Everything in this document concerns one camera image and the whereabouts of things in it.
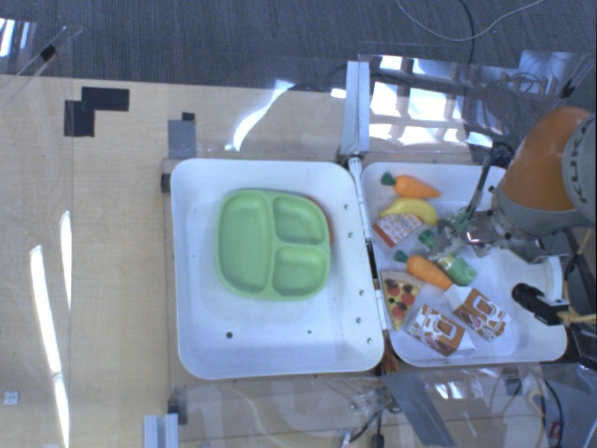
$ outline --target green divided plate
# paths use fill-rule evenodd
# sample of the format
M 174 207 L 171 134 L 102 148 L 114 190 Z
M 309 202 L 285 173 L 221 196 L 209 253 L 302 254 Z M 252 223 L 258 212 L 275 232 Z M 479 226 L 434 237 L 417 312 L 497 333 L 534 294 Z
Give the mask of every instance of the green divided plate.
M 305 299 L 329 276 L 329 229 L 307 198 L 241 189 L 220 206 L 215 238 L 220 280 L 233 292 L 268 300 Z

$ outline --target pizza slice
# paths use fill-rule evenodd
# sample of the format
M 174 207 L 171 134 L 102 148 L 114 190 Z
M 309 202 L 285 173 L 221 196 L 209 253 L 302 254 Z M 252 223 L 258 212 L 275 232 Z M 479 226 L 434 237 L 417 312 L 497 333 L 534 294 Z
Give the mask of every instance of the pizza slice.
M 398 330 L 419 295 L 423 282 L 407 273 L 393 271 L 382 271 L 380 276 L 385 306 L 392 318 L 394 330 Z

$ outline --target toy carrot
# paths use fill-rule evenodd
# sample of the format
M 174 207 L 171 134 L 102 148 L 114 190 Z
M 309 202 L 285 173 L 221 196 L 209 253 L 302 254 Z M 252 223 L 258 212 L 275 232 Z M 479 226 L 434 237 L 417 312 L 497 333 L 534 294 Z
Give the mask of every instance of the toy carrot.
M 443 288 L 444 290 L 453 285 L 453 282 L 448 275 L 439 269 L 436 264 L 434 264 L 431 260 L 416 254 L 414 256 L 410 256 L 407 260 L 407 271 L 409 271 L 411 275 L 419 277 L 428 284 Z
M 382 176 L 382 184 L 385 186 L 394 186 L 394 190 L 398 195 L 409 198 L 429 199 L 438 198 L 441 195 L 437 189 L 432 188 L 411 175 L 400 175 L 394 178 L 390 173 L 385 173 Z

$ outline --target toy milk carton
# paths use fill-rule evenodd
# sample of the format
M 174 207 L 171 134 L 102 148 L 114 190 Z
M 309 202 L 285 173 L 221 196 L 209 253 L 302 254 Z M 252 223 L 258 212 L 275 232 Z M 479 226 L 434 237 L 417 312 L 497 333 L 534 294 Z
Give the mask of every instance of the toy milk carton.
M 452 312 L 487 341 L 504 333 L 510 315 L 472 287 L 452 286 L 445 292 Z
M 456 350 L 461 355 L 475 350 L 464 328 L 428 305 L 421 307 L 406 331 L 443 356 L 453 354 Z

